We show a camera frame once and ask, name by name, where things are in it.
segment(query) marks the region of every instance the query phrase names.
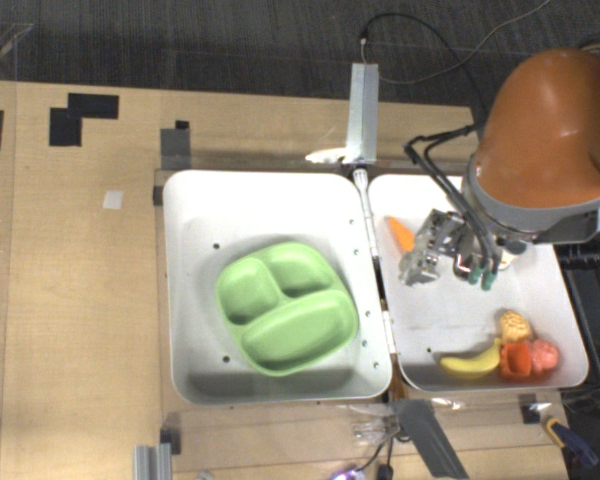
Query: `orange carrot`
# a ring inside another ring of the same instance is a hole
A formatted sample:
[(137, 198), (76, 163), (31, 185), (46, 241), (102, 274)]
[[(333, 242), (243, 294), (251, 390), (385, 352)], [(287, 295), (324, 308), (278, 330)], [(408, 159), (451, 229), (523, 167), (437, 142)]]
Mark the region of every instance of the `orange carrot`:
[(415, 240), (413, 233), (400, 224), (398, 219), (394, 217), (388, 217), (388, 220), (391, 232), (398, 241), (398, 245), (402, 249), (402, 252), (411, 252), (413, 250)]

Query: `toy food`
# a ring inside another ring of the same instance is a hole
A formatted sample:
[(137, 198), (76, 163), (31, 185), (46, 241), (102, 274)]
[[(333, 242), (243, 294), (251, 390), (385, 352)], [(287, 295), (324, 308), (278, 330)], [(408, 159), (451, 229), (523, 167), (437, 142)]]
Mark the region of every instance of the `toy food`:
[(402, 252), (411, 252), (413, 250), (413, 245), (415, 241), (415, 237), (413, 233), (404, 227), (398, 219), (394, 217), (388, 217), (389, 227), (391, 228), (391, 232), (393, 236), (398, 241), (398, 245), (402, 249)]
[(468, 380), (479, 379), (498, 367), (501, 345), (502, 340), (496, 338), (491, 347), (477, 356), (469, 358), (445, 356), (440, 360), (440, 366), (457, 377)]
[(531, 337), (531, 326), (524, 317), (511, 309), (500, 317), (502, 341), (504, 343), (520, 343)]
[(506, 380), (522, 381), (531, 376), (531, 347), (528, 341), (505, 343), (500, 350), (498, 373)]
[(216, 301), (244, 358), (271, 377), (309, 368), (358, 333), (358, 312), (342, 280), (318, 250), (300, 242), (227, 265)]
[(534, 375), (542, 375), (558, 366), (560, 353), (555, 345), (545, 340), (532, 341), (529, 344), (531, 352), (531, 368)]

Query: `blue object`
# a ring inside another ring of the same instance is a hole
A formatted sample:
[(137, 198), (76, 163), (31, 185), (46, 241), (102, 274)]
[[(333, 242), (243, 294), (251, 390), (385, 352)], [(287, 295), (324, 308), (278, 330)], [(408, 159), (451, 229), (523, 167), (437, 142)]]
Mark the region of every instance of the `blue object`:
[(564, 443), (573, 454), (576, 456), (580, 464), (587, 469), (592, 469), (600, 459), (591, 449), (591, 447), (573, 430), (568, 429), (557, 421), (552, 421), (549, 424), (549, 429)]

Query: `banana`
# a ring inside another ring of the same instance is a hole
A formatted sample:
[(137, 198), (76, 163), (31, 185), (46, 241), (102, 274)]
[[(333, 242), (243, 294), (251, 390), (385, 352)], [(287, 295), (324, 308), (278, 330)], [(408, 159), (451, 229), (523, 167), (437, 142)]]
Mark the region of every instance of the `banana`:
[(467, 380), (479, 379), (495, 370), (500, 364), (500, 346), (502, 340), (495, 338), (493, 345), (474, 357), (445, 356), (440, 366), (447, 372)]

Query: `yellow toy fruit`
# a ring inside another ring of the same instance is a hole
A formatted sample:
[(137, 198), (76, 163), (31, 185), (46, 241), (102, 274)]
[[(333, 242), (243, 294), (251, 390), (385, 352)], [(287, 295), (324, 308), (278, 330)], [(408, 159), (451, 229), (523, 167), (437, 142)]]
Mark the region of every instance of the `yellow toy fruit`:
[(495, 338), (493, 345), (474, 357), (446, 356), (440, 360), (440, 366), (447, 372), (467, 380), (479, 379), (488, 375), (500, 364), (500, 346), (502, 340)]
[(524, 317), (511, 309), (500, 317), (502, 341), (504, 343), (522, 343), (531, 338), (531, 326)]

